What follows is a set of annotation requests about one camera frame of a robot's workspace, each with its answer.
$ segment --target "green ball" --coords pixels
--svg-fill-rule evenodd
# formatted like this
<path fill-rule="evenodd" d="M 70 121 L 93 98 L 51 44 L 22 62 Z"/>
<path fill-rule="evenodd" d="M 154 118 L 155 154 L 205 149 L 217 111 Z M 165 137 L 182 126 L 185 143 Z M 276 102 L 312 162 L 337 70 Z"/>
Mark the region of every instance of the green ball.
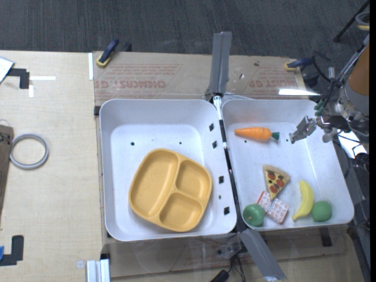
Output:
<path fill-rule="evenodd" d="M 249 204 L 243 210 L 243 218 L 252 226 L 261 226 L 264 222 L 265 210 L 259 204 Z"/>
<path fill-rule="evenodd" d="M 314 221 L 327 221 L 331 215 L 331 206 L 327 201 L 320 200 L 313 204 L 312 217 Z"/>

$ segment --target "yellow banana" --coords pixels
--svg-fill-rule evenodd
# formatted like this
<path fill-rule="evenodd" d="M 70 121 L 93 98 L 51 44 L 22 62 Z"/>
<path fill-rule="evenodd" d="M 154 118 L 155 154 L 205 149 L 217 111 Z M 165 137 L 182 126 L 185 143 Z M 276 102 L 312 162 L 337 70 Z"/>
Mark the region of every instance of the yellow banana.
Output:
<path fill-rule="evenodd" d="M 313 190 L 306 181 L 300 181 L 299 186 L 301 193 L 301 204 L 298 211 L 293 215 L 294 221 L 296 221 L 296 219 L 298 219 L 299 217 L 310 214 L 315 201 Z"/>

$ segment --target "metal ring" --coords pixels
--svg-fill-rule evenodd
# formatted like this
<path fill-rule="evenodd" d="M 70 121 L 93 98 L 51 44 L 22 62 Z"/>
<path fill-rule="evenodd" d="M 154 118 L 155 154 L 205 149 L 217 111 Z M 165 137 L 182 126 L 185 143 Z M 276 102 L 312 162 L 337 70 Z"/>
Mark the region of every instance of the metal ring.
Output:
<path fill-rule="evenodd" d="M 43 158 L 40 161 L 38 161 L 38 162 L 36 162 L 34 164 L 22 164 L 22 163 L 18 162 L 14 158 L 14 156 L 13 156 L 13 149 L 14 149 L 14 147 L 16 146 L 16 144 L 18 142 L 20 142 L 21 140 L 24 140 L 24 139 L 35 139 L 35 140 L 37 140 L 37 141 L 39 141 L 39 142 L 42 143 L 43 147 L 45 148 L 45 154 L 44 154 Z M 12 163 L 15 166 L 17 166 L 17 167 L 19 167 L 21 169 L 36 169 L 36 168 L 41 167 L 47 161 L 48 154 L 49 154 L 49 149 L 48 149 L 48 145 L 47 145 L 45 139 L 43 139 L 40 135 L 33 134 L 33 133 L 28 133 L 28 134 L 20 135 L 20 136 L 16 137 L 13 140 L 10 158 L 11 158 Z"/>

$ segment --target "toy carrot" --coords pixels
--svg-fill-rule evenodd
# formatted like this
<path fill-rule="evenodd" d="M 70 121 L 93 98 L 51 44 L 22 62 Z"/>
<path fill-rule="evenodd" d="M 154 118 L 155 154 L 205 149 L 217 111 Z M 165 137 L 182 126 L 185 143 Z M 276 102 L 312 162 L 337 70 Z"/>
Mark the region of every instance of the toy carrot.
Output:
<path fill-rule="evenodd" d="M 236 129 L 235 135 L 253 138 L 257 140 L 268 140 L 270 137 L 278 140 L 280 138 L 279 132 L 272 133 L 267 127 L 246 127 L 244 129 Z"/>

